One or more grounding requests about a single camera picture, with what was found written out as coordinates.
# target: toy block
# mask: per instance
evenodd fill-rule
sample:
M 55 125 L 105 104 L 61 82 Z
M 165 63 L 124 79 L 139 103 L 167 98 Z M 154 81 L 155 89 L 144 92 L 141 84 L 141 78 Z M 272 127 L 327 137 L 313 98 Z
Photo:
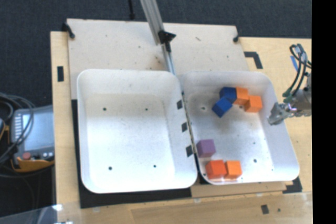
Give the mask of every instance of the toy block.
M 227 170 L 222 159 L 208 162 L 205 165 L 205 169 L 209 179 L 221 179 L 227 174 Z
M 240 166 L 240 161 L 226 161 L 225 168 L 227 171 L 225 179 L 237 179 L 243 174 L 242 167 Z
M 261 97 L 257 95 L 250 95 L 248 102 L 244 105 L 246 112 L 259 112 L 263 107 Z
M 233 104 L 244 105 L 249 100 L 248 90 L 245 88 L 236 88 L 237 99 L 233 102 Z
M 219 92 L 220 98 L 225 97 L 231 104 L 237 99 L 237 91 L 236 88 L 232 87 L 224 87 Z
M 220 118 L 232 107 L 232 104 L 225 98 L 221 98 L 215 105 L 212 107 L 212 110 Z
M 199 158 L 208 158 L 216 153 L 215 143 L 212 139 L 200 140 L 196 147 Z

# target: black cable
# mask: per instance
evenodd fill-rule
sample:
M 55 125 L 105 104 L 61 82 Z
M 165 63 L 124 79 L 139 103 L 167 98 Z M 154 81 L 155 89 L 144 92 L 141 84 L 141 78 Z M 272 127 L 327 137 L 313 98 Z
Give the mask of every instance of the black cable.
M 5 105 L 7 108 L 9 108 L 9 113 L 7 115 L 7 118 L 4 119 L 4 121 L 7 123 L 13 116 L 14 108 L 9 102 L 2 101 L 1 99 L 0 99 L 0 104 Z
M 39 200 L 40 200 L 40 189 L 41 189 L 41 173 L 38 174 L 36 208 L 38 208 L 38 204 L 39 204 Z
M 6 129 L 5 121 L 0 118 L 0 141 L 5 133 L 5 129 Z
M 295 59 L 297 59 L 299 62 L 301 62 L 301 59 L 298 58 L 295 54 L 295 52 L 293 51 L 293 49 L 296 48 L 296 45 L 292 45 L 289 47 L 290 52 L 292 53 L 292 55 L 294 56 Z M 307 60 L 307 67 L 311 69 L 311 62 Z
M 32 176 L 36 176 L 36 175 L 44 173 L 45 171 L 50 170 L 53 166 L 54 166 L 54 164 L 50 165 L 50 166 L 48 166 L 48 167 L 46 167 L 44 169 L 41 169 L 41 170 L 39 170 L 37 172 L 30 172 L 29 174 L 22 175 L 22 174 L 19 174 L 19 173 L 15 172 L 17 174 L 16 176 L 11 176 L 11 175 L 7 175 L 7 174 L 0 174 L 0 177 L 2 177 L 2 178 L 9 178 L 9 179 L 32 177 Z M 3 166 L 3 168 L 6 169 L 6 170 L 8 170 L 8 171 L 10 171 L 10 172 L 14 171 L 14 170 L 8 168 L 7 166 Z
M 298 81 L 298 79 L 299 79 L 299 76 L 300 76 L 300 73 L 301 73 L 301 65 L 302 65 L 302 62 L 299 61 L 298 71 L 297 71 L 297 73 L 296 73 L 294 82 L 293 82 L 292 85 L 289 87 L 290 90 L 293 89 L 293 87 L 295 86 L 295 84 L 297 83 L 297 81 Z
M 0 100 L 5 100 L 7 103 L 11 103 L 16 108 L 24 108 L 24 106 L 21 103 L 23 103 L 25 106 L 29 108 L 29 120 L 26 126 L 24 127 L 21 135 L 18 137 L 18 139 L 13 143 L 11 146 L 8 147 L 8 149 L 0 156 L 0 168 L 4 165 L 4 163 L 10 158 L 10 152 L 18 145 L 21 145 L 21 143 L 27 139 L 28 135 L 30 134 L 33 124 L 34 124 L 34 113 L 33 113 L 33 107 L 35 105 L 30 102 L 29 100 L 16 96 L 16 95 L 6 95 L 4 93 L 0 92 Z
M 26 180 L 26 178 L 24 176 L 21 176 L 18 172 L 9 169 L 7 167 L 4 166 L 4 168 L 6 168 L 8 171 L 10 171 L 13 174 L 16 174 L 17 176 L 9 176 L 5 177 L 5 178 L 10 178 L 10 179 L 21 179 L 23 180 L 23 182 L 27 185 L 29 191 L 30 191 L 30 195 L 31 195 L 31 203 L 32 203 L 32 209 L 36 209 L 35 208 L 35 195 L 34 195 L 34 191 L 33 188 L 31 187 L 31 185 L 29 184 L 29 182 Z
M 300 78 L 300 81 L 299 81 L 299 84 L 298 86 L 296 87 L 295 91 L 292 93 L 292 96 L 295 96 L 295 94 L 298 92 L 298 90 L 300 89 L 301 85 L 302 85 L 302 82 L 303 82 L 303 78 L 305 77 L 306 75 L 306 67 L 307 67 L 307 61 L 308 61 L 308 57 L 307 57 L 307 54 L 306 52 L 304 51 L 303 47 L 298 44 L 298 47 L 301 51 L 301 56 L 300 56 L 300 63 L 301 63 L 301 58 L 303 58 L 304 62 L 302 63 L 303 64 L 303 71 L 302 71 L 302 75 L 301 75 L 301 78 Z

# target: screen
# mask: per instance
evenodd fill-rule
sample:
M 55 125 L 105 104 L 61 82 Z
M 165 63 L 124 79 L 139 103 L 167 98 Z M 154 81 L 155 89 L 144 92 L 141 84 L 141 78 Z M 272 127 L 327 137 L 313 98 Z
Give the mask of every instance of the screen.
M 27 125 L 30 115 L 24 114 L 23 128 Z M 25 151 L 38 150 L 45 147 L 54 147 L 54 121 L 52 111 L 34 113 L 34 122 L 31 132 L 24 141 Z

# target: white tray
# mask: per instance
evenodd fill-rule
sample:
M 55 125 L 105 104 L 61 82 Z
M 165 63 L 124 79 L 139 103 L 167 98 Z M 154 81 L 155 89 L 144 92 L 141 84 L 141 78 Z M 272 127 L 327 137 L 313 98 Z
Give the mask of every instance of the white tray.
M 198 158 L 204 179 L 214 185 L 290 181 L 299 164 L 284 122 L 270 126 L 267 117 L 277 98 L 271 81 L 262 73 L 248 71 L 190 72 L 181 77 L 186 110 L 194 143 L 213 139 L 216 153 Z M 222 118 L 212 106 L 222 87 L 244 87 L 260 95 L 263 109 L 247 113 L 234 105 Z M 210 180 L 205 165 L 212 159 L 239 160 L 243 170 L 237 180 Z
M 190 187 L 181 87 L 166 71 L 86 70 L 77 81 L 81 178 L 94 193 Z

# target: wooden table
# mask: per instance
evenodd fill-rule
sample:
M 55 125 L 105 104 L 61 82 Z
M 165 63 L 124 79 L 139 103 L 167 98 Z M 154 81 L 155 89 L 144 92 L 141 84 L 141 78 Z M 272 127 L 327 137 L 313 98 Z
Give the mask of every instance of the wooden table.
M 293 184 L 247 184 L 218 192 L 216 186 L 195 184 L 193 198 L 80 209 L 72 124 L 68 35 L 51 32 L 52 96 L 55 116 L 56 198 L 63 204 L 59 221 L 74 223 L 311 223 L 312 144 L 311 117 L 286 119 L 288 133 L 300 164 L 302 192 L 283 194 Z M 246 58 L 251 71 L 266 74 L 273 82 L 278 100 L 292 83 L 296 71 L 289 46 L 301 43 L 311 60 L 310 39 L 240 38 L 245 52 L 256 52 L 263 69 Z M 64 80 L 58 81 L 58 67 Z

